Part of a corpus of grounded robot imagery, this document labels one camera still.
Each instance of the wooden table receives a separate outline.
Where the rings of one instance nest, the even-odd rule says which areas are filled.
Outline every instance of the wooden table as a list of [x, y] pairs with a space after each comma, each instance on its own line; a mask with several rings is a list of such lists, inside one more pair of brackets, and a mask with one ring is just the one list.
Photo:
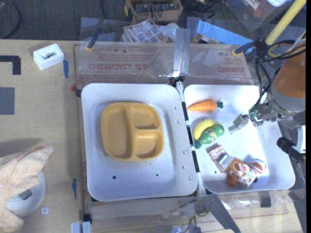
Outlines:
[[[34, 62], [33, 51], [54, 43], [69, 62], [68, 78], [65, 78], [62, 63], [41, 71]], [[0, 40], [0, 55], [21, 58], [21, 75], [12, 75], [12, 63], [0, 63], [0, 86], [15, 88], [15, 114], [0, 115], [0, 157], [41, 145], [54, 147], [43, 167], [46, 195], [40, 205], [48, 206], [49, 213], [41, 215], [40, 207], [37, 208], [24, 218], [25, 223], [18, 233], [69, 233], [71, 223], [81, 221], [84, 213], [80, 98], [70, 89], [76, 82], [74, 46], [79, 44]], [[77, 199], [71, 187], [73, 179], [77, 181]], [[301, 233], [294, 204], [287, 202], [286, 207], [285, 214], [252, 218], [245, 215], [235, 221], [242, 232]], [[203, 232], [221, 229], [217, 221], [202, 224], [198, 221], [198, 224]]]

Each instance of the black cable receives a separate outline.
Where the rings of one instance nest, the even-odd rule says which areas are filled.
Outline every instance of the black cable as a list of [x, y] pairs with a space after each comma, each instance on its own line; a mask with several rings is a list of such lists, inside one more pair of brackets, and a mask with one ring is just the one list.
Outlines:
[[101, 9], [106, 20], [126, 21], [124, 12], [126, 0], [100, 0]]
[[151, 2], [151, 0], [148, 0], [148, 2], [149, 2], [149, 6], [151, 7], [151, 11], [152, 11], [151, 18], [153, 18], [153, 16], [155, 16], [155, 23], [156, 23], [157, 25], [159, 25], [159, 22], [158, 22], [158, 20], [157, 20], [157, 16], [156, 16], [156, 13], [155, 13], [154, 5], [153, 5], [153, 3]]
[[[271, 58], [271, 59], [269, 59], [269, 60], [263, 60], [263, 61], [260, 61], [260, 60], [263, 58], [263, 56], [265, 55], [265, 53], [266, 53], [267, 51], [269, 51], [269, 49], [272, 48], [272, 47], [274, 47], [275, 45], [281, 46], [282, 44], [293, 44], [293, 43], [294, 43], [293, 40], [284, 40], [284, 41], [277, 42], [277, 43], [273, 44], [272, 46], [267, 47], [267, 48], [262, 52], [262, 54], [260, 55], [260, 57], [256, 59], [255, 72], [256, 72], [256, 74], [257, 74], [258, 81], [259, 81], [259, 90], [260, 90], [260, 93], [259, 93], [259, 98], [258, 98], [257, 102], [255, 103], [254, 109], [257, 108], [257, 106], [258, 106], [258, 105], [260, 104], [260, 102], [261, 102], [261, 99], [262, 99], [263, 95], [269, 90], [270, 86], [272, 85], [271, 78], [269, 77], [269, 75], [268, 75], [266, 69], [264, 68], [264, 66], [263, 66], [261, 63], [270, 62], [270, 61], [276, 60], [276, 59], [282, 60], [282, 59], [293, 58], [293, 57], [295, 57], [295, 56], [297, 56], [297, 55], [302, 54], [303, 52], [305, 52], [305, 51], [306, 51], [306, 48], [304, 48], [304, 47], [305, 47], [306, 45], [299, 46], [299, 47], [297, 47], [297, 48], [295, 48], [295, 49], [293, 49], [293, 50], [291, 50], [291, 51], [288, 51], [288, 52], [286, 52], [286, 53], [284, 53], [284, 54], [279, 55], [278, 57]], [[304, 49], [301, 50], [301, 51], [299, 51], [299, 52], [296, 52], [297, 49], [300, 49], [300, 48], [304, 48]], [[266, 87], [265, 87], [264, 89], [262, 89], [262, 80], [261, 80], [261, 76], [260, 76], [260, 73], [259, 73], [259, 66], [262, 68], [264, 74], [266, 75], [266, 77], [267, 77], [267, 79], [268, 79], [268, 84], [266, 85]], [[279, 72], [280, 68], [281, 68], [281, 67], [279, 67], [279, 68], [275, 71], [275, 74], [274, 74], [274, 75], [276, 75], [276, 74]]]
[[190, 225], [191, 225], [191, 222], [192, 222], [193, 219], [195, 220], [195, 216], [189, 218], [188, 226], [187, 226], [187, 228], [184, 230], [184, 232], [182, 232], [182, 233], [186, 233], [186, 232], [187, 232], [187, 230], [190, 228]]
[[6, 5], [10, 5], [10, 6], [13, 8], [13, 10], [16, 12], [16, 14], [17, 14], [17, 22], [16, 22], [16, 25], [12, 28], [12, 30], [11, 30], [9, 33], [7, 33], [7, 34], [2, 38], [2, 39], [5, 39], [5, 38], [8, 37], [11, 33], [13, 33], [14, 30], [18, 27], [18, 24], [19, 24], [19, 12], [18, 12], [17, 8], [16, 8], [12, 3], [7, 2], [7, 1], [4, 1], [4, 0], [0, 0], [0, 1], [1, 1], [1, 2], [4, 2], [4, 6], [2, 6], [1, 10], [3, 10], [3, 9], [5, 8]]

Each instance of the toy can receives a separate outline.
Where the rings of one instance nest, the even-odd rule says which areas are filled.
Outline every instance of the toy can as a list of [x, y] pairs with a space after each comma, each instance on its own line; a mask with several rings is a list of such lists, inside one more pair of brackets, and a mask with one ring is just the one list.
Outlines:
[[257, 173], [258, 176], [260, 176], [267, 168], [267, 165], [260, 159], [254, 159], [249, 166]]
[[220, 165], [228, 175], [242, 183], [245, 188], [248, 188], [258, 175], [249, 165], [232, 156], [225, 155], [220, 161]]

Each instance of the cardboard box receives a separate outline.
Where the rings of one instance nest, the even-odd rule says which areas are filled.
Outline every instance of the cardboard box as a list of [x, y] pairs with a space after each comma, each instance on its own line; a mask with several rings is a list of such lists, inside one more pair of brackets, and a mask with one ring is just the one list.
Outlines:
[[161, 25], [166, 25], [171, 22], [178, 22], [179, 16], [183, 11], [183, 6], [180, 0], [150, 0], [153, 4], [153, 9], [148, 0], [126, 0], [125, 13], [127, 20], [132, 24], [136, 24], [147, 19], [152, 19]]

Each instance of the yellow plastic plate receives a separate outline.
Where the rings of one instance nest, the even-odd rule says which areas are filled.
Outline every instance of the yellow plastic plate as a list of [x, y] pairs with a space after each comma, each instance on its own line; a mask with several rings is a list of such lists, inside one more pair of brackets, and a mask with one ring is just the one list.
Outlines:
[[102, 112], [101, 131], [106, 153], [118, 161], [150, 160], [163, 151], [160, 116], [145, 103], [111, 103]]

